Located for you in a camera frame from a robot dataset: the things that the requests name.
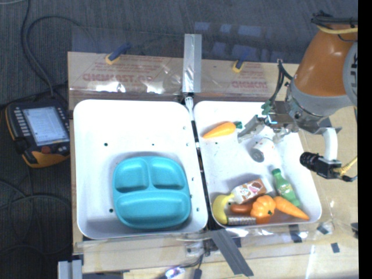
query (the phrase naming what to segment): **toy carrot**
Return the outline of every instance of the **toy carrot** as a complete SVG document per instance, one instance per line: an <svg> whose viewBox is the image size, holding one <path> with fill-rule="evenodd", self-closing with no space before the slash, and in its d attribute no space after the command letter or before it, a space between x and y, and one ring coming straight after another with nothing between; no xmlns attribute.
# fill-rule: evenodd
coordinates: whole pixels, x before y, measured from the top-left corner
<svg viewBox="0 0 372 279"><path fill-rule="evenodd" d="M242 128L242 123L225 122L204 134L203 138L221 137L222 135L228 135L233 133L236 128Z"/></svg>
<svg viewBox="0 0 372 279"><path fill-rule="evenodd" d="M286 200L285 198L281 196L275 196L274 202L276 204L276 209L278 209L279 211L294 217L310 220L310 217L306 215L304 211L293 205L290 201Z"/></svg>

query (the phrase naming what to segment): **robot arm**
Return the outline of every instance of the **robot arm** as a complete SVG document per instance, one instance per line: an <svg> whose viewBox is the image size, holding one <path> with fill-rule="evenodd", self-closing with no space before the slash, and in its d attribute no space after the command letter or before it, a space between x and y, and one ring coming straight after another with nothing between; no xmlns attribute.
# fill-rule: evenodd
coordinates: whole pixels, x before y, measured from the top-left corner
<svg viewBox="0 0 372 279"><path fill-rule="evenodd" d="M265 126L274 131L274 142L299 129L321 134L325 155L305 152L301 164L327 179L353 181L356 177L345 176L345 170L356 159L341 167L337 160L337 133L341 128L332 127L329 117L346 106L357 108L357 19L337 19L320 12L312 22L320 31L308 46L294 77L279 60L276 91L262 106L263 117L254 116L238 134L238 141L253 137ZM276 101L285 78L290 81L285 85L285 101Z"/></svg>

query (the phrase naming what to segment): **gray carpet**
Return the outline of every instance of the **gray carpet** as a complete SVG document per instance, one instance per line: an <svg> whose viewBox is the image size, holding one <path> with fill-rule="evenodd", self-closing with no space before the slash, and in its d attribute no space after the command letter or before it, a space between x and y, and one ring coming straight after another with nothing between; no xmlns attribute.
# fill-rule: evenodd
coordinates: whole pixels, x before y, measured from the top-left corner
<svg viewBox="0 0 372 279"><path fill-rule="evenodd" d="M313 13L357 17L358 0L0 0L0 105L41 91L45 76L28 62L28 44L53 85L67 81L67 51L110 52L126 31L203 35L203 57L299 63L316 27ZM29 11L23 26L27 7ZM183 42L164 51L158 45L138 53L183 55ZM56 96L65 103L66 87ZM46 99L48 93L37 100ZM57 278L57 263L71 259L70 162L29 170L0 124L0 278ZM49 195L53 198L35 197Z"/></svg>

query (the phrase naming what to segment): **metal bracket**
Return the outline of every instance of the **metal bracket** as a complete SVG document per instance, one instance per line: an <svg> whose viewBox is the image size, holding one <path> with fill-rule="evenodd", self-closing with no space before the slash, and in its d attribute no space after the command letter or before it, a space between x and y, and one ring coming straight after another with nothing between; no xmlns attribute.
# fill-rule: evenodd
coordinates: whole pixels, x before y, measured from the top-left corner
<svg viewBox="0 0 372 279"><path fill-rule="evenodd" d="M58 262L58 279L83 279L81 260Z"/></svg>
<svg viewBox="0 0 372 279"><path fill-rule="evenodd" d="M258 118L258 115L254 115L254 117L244 125L244 129L238 133L238 142L240 143L260 133L264 127L264 118Z"/></svg>

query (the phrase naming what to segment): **screen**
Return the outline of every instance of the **screen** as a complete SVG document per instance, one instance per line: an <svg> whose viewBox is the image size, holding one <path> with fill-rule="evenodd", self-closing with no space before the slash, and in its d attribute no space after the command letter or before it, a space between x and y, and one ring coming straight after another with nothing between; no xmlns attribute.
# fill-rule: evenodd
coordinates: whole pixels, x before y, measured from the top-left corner
<svg viewBox="0 0 372 279"><path fill-rule="evenodd" d="M53 106L25 109L24 116L38 146L69 141L69 135Z"/></svg>

